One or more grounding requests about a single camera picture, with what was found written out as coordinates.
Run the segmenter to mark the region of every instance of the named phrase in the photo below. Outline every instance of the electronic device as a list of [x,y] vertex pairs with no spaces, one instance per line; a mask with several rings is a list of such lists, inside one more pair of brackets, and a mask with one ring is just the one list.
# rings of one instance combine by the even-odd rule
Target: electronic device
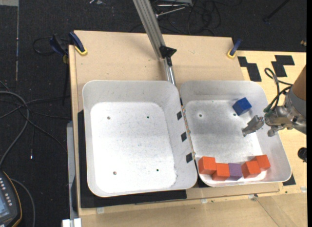
[[21,217],[18,193],[6,173],[0,171],[0,227],[16,227]]

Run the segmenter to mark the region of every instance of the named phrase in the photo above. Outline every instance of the orange cube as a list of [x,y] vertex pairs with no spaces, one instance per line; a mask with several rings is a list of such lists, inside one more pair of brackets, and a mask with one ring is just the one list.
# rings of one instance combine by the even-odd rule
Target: orange cube
[[225,181],[230,176],[229,164],[216,163],[216,171],[213,174],[213,180]]
[[261,171],[265,171],[271,167],[271,164],[267,155],[255,156],[253,160],[258,162]]
[[215,158],[202,157],[198,161],[198,171],[200,174],[212,175],[216,171]]
[[244,178],[254,178],[261,173],[259,164],[257,161],[246,161],[242,165],[242,172]]

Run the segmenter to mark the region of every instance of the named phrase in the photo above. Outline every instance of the black floor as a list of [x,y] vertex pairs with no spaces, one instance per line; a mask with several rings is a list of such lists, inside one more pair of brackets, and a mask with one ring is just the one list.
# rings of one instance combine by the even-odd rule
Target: black floor
[[[34,52],[35,39],[79,30],[143,32],[132,0],[19,0],[19,64],[16,73],[18,9],[0,5],[0,80],[27,102],[62,96],[66,65],[57,54]],[[243,40],[240,49],[305,52],[300,42],[307,37],[307,0],[290,0],[264,23],[284,0],[193,0],[194,8],[160,17],[163,33],[232,37]],[[49,50],[48,42],[39,45]],[[11,97],[0,96],[0,155],[25,123]],[[70,118],[70,99],[29,104],[35,112]],[[31,121],[58,141],[30,124],[3,164],[7,174],[24,183],[36,203],[36,226],[58,227],[69,218],[67,190],[67,119],[32,114]],[[30,159],[31,149],[34,158]],[[21,227],[31,226],[32,209],[25,192],[17,186],[23,207]]]

